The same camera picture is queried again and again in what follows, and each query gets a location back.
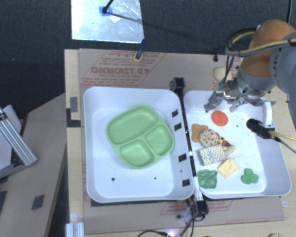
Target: green plate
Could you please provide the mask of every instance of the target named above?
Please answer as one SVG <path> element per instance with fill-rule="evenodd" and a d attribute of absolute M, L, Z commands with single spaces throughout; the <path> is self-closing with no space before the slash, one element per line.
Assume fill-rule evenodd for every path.
<path fill-rule="evenodd" d="M 106 127 L 110 144 L 130 167 L 148 167 L 170 153 L 174 137 L 151 107 L 135 106 L 111 119 Z"/>

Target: cheese slice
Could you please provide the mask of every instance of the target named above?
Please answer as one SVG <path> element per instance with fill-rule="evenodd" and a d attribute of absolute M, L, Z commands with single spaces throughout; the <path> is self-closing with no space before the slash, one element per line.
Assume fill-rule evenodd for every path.
<path fill-rule="evenodd" d="M 217 170 L 224 176 L 224 178 L 228 178 L 238 170 L 238 166 L 232 159 L 228 158 L 217 168 Z"/>

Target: tomato slice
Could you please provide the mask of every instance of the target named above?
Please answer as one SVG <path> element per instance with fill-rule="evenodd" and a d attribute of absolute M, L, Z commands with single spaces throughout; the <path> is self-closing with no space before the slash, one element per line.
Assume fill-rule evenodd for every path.
<path fill-rule="evenodd" d="M 218 126 L 224 126 L 228 123 L 228 117 L 221 111 L 214 111 L 212 114 L 212 121 Z"/>

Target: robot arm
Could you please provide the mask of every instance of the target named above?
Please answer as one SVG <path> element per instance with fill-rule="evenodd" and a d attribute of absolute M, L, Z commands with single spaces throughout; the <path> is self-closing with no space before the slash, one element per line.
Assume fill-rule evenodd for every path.
<path fill-rule="evenodd" d="M 253 106 L 265 105 L 262 99 L 275 85 L 288 95 L 289 107 L 296 127 L 296 30 L 284 21 L 270 20 L 263 24 L 254 34 L 249 50 L 244 52 L 243 62 L 238 70 L 237 79 L 227 81 L 223 91 L 214 92 L 205 110 L 215 108 L 222 100 L 232 104 L 230 111 L 245 103 Z M 269 44 L 279 43 L 279 48 L 271 50 Z M 266 51 L 259 51 L 265 46 Z M 242 56 L 240 52 L 227 52 L 233 56 Z"/>

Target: white tray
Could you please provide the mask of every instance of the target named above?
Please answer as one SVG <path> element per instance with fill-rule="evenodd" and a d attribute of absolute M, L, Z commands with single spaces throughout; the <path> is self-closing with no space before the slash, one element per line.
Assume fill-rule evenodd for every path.
<path fill-rule="evenodd" d="M 98 202 L 177 200 L 192 195 L 194 182 L 180 101 L 165 89 L 93 87 L 84 94 L 87 190 Z M 171 153 L 144 169 L 127 166 L 106 138 L 108 122 L 127 109 L 147 105 L 166 122 L 175 138 Z M 181 129 L 174 126 L 181 123 Z M 179 161 L 179 156 L 186 160 Z"/>
<path fill-rule="evenodd" d="M 211 91 L 189 91 L 184 97 L 190 137 L 193 124 L 207 125 L 236 147 L 236 150 L 228 157 L 238 165 L 239 169 L 227 179 L 218 171 L 216 188 L 201 187 L 200 191 L 212 199 L 282 196 L 289 193 L 292 183 L 279 143 L 270 139 L 261 139 L 246 127 L 248 119 L 262 121 L 262 107 L 246 104 L 231 113 L 230 105 L 223 101 L 216 109 L 206 113 L 204 105 L 207 104 L 211 94 Z M 212 122 L 211 115 L 216 110 L 227 114 L 228 124 L 226 126 L 219 127 Z M 196 172 L 202 169 L 216 170 L 221 164 L 217 162 L 202 166 L 197 151 L 203 147 L 192 140 L 191 145 Z M 251 168 L 259 176 L 256 184 L 242 183 L 241 176 L 245 168 Z"/>

